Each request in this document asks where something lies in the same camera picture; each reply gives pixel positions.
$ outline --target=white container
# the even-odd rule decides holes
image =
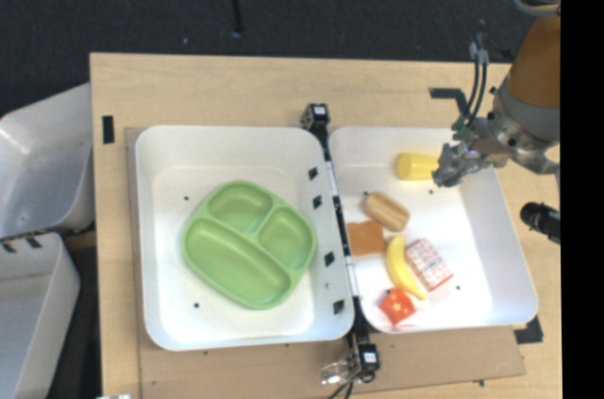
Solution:
[[[94,219],[90,84],[0,120],[0,237]]]
[[[329,175],[312,134],[299,128],[155,126],[139,136],[134,153],[143,318],[157,345],[179,351],[328,341],[350,329],[354,310]],[[293,293],[268,310],[224,297],[181,254],[193,211],[212,190],[235,179],[284,199],[317,235],[309,269]],[[317,197],[321,205],[315,208]]]
[[[393,326],[378,308],[394,286],[384,256],[355,258],[363,314],[382,332],[525,324],[537,312],[537,295],[492,168],[466,176],[454,188],[396,175],[400,153],[438,157],[448,141],[451,131],[441,128],[343,127],[330,137],[346,222],[369,220],[364,194],[383,191],[411,213],[402,232],[406,242],[427,238],[454,274],[427,300],[412,297],[416,312]]]
[[[56,233],[0,245],[0,399],[43,399],[80,280]]]

